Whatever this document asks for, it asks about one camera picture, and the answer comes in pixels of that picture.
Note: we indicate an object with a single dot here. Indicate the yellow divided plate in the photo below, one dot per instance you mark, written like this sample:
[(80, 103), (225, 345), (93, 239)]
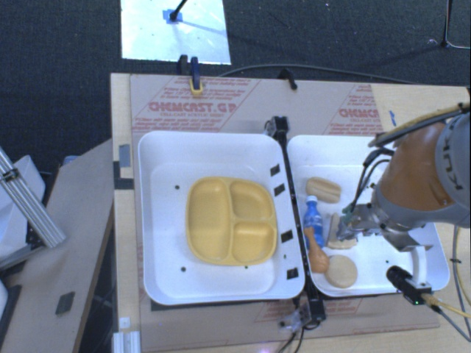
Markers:
[(209, 219)]

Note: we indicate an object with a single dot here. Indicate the brown cardboard board red print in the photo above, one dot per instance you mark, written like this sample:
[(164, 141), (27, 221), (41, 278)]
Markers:
[(235, 105)]

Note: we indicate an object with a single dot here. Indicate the white plastic tray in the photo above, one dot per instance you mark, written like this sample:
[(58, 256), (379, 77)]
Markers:
[(371, 270), (165, 234)]

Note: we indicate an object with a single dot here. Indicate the brown chicken drumstick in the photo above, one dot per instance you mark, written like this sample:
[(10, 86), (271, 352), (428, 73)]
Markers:
[(318, 257)]

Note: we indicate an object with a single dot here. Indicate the blue plastic bottle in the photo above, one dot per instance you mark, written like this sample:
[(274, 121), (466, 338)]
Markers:
[(313, 219)]

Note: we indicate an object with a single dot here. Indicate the thin black rod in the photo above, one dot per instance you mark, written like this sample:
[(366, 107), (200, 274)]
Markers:
[(294, 197)]

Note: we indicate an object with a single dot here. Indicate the tan bread slice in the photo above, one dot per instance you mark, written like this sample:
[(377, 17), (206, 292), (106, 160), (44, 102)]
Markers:
[(333, 230)]

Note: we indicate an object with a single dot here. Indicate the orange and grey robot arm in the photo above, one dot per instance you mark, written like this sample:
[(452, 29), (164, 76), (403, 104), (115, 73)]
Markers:
[(416, 175)]

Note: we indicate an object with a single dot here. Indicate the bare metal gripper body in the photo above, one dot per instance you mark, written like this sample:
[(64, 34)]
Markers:
[(371, 222)]

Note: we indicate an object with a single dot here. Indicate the black cylinder on white bracket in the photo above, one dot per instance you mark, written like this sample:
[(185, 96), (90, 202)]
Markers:
[(404, 283)]

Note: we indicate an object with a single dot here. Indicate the tan bread bun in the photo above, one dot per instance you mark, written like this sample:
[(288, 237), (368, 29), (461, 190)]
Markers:
[(323, 189)]

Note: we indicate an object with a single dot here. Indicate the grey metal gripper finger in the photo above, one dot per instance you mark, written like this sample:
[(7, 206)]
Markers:
[(356, 235), (343, 230)]

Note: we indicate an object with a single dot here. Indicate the tan round biscuit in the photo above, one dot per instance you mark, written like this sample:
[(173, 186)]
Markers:
[(341, 271)]

